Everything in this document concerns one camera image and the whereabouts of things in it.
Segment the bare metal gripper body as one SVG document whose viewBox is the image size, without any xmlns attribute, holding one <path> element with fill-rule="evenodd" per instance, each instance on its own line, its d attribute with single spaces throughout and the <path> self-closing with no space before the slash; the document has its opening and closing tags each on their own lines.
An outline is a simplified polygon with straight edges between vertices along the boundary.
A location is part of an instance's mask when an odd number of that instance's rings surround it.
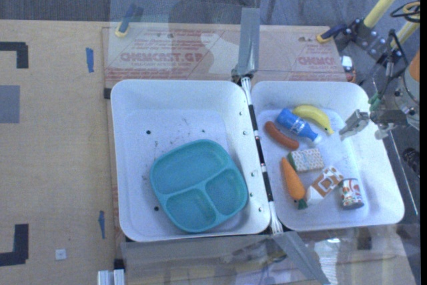
<svg viewBox="0 0 427 285">
<path fill-rule="evenodd" d="M 370 119 L 377 125 L 420 126 L 420 86 L 398 85 L 394 91 L 370 99 Z"/>
</svg>

